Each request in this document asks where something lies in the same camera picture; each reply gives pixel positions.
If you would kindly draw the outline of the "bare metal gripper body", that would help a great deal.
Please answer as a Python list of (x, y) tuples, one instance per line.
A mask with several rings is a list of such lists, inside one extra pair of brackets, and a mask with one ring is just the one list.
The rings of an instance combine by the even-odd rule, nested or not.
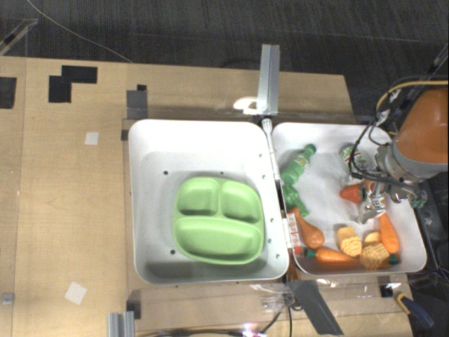
[(389, 143), (377, 147), (374, 176), (383, 180), (391, 198), (418, 198), (418, 148), (412, 144)]

